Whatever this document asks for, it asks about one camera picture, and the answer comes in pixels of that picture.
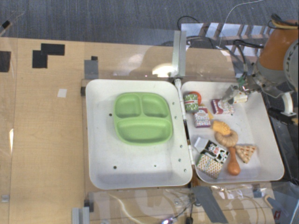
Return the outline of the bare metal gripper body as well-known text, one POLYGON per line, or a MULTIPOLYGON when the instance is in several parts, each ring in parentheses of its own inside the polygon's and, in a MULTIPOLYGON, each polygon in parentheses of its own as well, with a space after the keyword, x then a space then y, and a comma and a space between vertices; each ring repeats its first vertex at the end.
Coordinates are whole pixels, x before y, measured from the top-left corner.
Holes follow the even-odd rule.
POLYGON ((253 73, 251 75, 248 72, 244 72, 243 75, 243 85, 248 86, 253 89, 253 92, 262 92, 265 87, 265 77, 258 71, 257 73, 253 73))

